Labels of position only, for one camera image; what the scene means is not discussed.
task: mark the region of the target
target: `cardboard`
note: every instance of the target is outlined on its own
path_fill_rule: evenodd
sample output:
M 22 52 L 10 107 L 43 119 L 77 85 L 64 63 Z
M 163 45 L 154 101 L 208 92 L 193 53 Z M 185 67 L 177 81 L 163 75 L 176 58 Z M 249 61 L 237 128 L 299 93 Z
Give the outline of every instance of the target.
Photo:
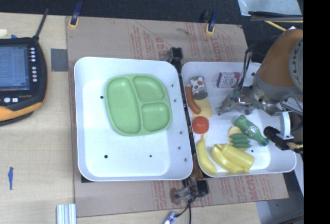
M 247 49 L 239 25 L 80 17 L 77 28 L 67 25 L 75 203 L 78 217 L 184 208 L 171 202 L 170 190 L 181 181 L 89 182 L 77 164 L 73 68 L 86 56 L 164 60 L 171 47 L 181 47 L 182 63 L 190 61 L 242 62 Z M 207 179 L 210 193 L 194 206 L 288 198 L 283 174 Z

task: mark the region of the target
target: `green plate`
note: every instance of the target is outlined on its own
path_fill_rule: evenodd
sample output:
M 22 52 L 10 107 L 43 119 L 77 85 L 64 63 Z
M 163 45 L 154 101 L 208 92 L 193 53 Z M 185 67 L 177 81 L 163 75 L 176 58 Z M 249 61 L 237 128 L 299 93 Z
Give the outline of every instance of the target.
M 163 83 L 152 75 L 130 74 L 109 79 L 105 102 L 110 122 L 119 134 L 152 134 L 171 124 L 168 94 Z

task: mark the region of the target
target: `tomato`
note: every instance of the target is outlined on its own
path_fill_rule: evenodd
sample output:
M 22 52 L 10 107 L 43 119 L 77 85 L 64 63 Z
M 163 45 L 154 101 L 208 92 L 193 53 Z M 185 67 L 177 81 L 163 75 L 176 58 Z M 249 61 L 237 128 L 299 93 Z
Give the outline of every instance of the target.
M 208 128 L 210 127 L 210 122 L 208 121 L 207 118 L 203 116 L 197 116 L 192 121 L 191 125 L 193 132 L 202 134 L 208 131 Z

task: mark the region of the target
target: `sausage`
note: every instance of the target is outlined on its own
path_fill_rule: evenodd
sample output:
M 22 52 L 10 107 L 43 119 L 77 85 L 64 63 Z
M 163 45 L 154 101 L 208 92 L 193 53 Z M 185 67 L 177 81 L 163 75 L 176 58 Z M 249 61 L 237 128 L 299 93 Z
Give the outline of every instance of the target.
M 201 108 L 195 103 L 193 97 L 192 97 L 192 90 L 191 87 L 185 87 L 185 92 L 186 92 L 186 99 L 187 99 L 187 104 L 189 108 L 196 114 L 200 114 L 202 111 Z

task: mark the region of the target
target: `wooden table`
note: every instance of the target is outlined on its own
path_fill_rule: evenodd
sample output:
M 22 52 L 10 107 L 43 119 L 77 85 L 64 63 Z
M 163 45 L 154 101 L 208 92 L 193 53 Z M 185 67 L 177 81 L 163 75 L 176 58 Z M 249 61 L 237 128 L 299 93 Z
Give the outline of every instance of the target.
M 32 37 L 42 15 L 0 13 L 8 37 Z M 56 223 L 56 205 L 74 201 L 67 72 L 52 72 L 51 49 L 66 49 L 65 16 L 48 15 L 39 35 L 48 68 L 45 104 L 31 117 L 0 127 L 0 223 Z M 12 190 L 8 172 L 13 168 Z M 78 218 L 77 223 L 162 223 L 168 210 Z M 175 223 L 188 223 L 188 211 Z M 256 204 L 192 209 L 192 223 L 260 223 Z

